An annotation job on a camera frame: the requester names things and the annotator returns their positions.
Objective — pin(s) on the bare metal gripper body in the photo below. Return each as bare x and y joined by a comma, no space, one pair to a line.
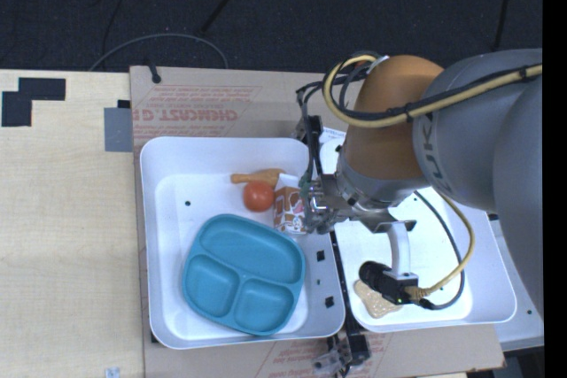
325,201

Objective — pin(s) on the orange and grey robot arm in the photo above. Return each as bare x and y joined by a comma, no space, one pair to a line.
478,133

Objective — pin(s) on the brown and white milk carton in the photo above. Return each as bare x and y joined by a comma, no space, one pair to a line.
287,203

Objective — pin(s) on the red tomato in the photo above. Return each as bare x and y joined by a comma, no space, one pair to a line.
258,196

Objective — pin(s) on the tan chicken drumstick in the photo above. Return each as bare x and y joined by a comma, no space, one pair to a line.
259,176

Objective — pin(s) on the blue divided plate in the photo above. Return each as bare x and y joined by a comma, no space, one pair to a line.
243,270

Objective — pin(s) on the white plastic tray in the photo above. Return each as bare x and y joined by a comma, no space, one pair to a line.
177,172
487,279

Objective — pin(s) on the brown cardboard board red print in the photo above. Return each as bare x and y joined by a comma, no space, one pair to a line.
195,110

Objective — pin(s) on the black cylinder on white bracket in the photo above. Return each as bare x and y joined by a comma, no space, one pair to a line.
386,281

